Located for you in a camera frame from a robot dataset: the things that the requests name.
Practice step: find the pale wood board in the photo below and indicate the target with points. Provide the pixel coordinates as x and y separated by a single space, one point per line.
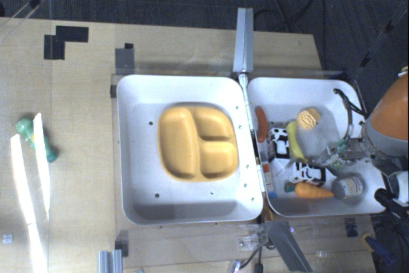
191 48

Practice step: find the clear plastic bottle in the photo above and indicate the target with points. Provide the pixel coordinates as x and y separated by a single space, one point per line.
314 144

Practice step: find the green bottle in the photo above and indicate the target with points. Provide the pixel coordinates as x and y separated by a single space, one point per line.
30 134

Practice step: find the yellow corn cob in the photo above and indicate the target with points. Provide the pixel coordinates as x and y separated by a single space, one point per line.
308 118

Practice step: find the white plastic tray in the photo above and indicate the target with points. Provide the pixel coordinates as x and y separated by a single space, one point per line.
287 92
143 169

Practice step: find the small grey can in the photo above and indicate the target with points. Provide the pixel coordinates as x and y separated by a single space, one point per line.
349 187

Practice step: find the white packet with red print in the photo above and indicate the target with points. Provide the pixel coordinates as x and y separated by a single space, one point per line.
267 177

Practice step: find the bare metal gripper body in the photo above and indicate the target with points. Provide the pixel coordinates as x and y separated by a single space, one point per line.
355 149

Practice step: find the black and white carton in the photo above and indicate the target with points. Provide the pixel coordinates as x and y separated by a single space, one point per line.
308 173
278 140

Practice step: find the black cylinder on white bracket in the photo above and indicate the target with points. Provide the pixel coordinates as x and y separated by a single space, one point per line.
390 199

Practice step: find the yellow banana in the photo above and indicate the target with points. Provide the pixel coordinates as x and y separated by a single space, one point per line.
292 137

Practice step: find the red sausage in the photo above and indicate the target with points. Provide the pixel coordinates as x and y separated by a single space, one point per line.
261 124

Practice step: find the orange carrot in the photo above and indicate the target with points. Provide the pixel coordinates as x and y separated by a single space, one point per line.
311 191

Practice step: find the yellow divided plate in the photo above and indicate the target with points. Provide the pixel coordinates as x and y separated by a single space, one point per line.
179 144

